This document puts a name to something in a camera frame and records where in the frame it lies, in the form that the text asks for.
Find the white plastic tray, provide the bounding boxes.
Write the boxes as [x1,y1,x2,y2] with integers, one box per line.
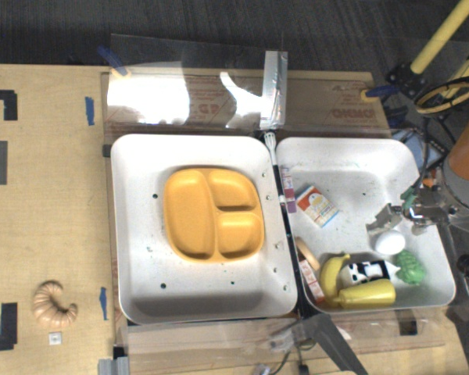
[109,133,299,325]
[275,137,457,315]

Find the tan round biscuit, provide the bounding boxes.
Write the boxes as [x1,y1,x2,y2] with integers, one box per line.
[295,236,322,272]

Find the yellow banana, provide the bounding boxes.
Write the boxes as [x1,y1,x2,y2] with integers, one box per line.
[318,252,352,304]

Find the black and white milk carton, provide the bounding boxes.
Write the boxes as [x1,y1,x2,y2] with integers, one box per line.
[338,259,401,289]

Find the orange and white carton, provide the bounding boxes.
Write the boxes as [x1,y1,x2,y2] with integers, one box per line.
[295,185,340,229]

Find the red and white packet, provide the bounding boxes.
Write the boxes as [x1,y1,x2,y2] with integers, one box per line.
[298,259,326,305]

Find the tan croissant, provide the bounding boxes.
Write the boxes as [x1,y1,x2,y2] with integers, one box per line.
[31,280,80,331]

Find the purple and white packet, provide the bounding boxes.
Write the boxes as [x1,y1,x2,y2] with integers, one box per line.
[279,165,298,214]

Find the yellow squeeze bottle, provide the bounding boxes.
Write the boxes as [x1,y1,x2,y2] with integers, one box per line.
[331,278,397,310]

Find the white egg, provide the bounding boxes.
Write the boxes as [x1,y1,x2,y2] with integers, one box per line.
[374,229,407,256]

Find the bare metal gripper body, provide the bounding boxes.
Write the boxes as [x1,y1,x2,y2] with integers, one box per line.
[403,184,457,226]

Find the green broccoli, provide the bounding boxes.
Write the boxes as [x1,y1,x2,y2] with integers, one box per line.
[393,248,428,287]

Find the yellow divided plate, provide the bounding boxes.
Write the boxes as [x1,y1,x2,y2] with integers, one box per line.
[163,166,266,265]

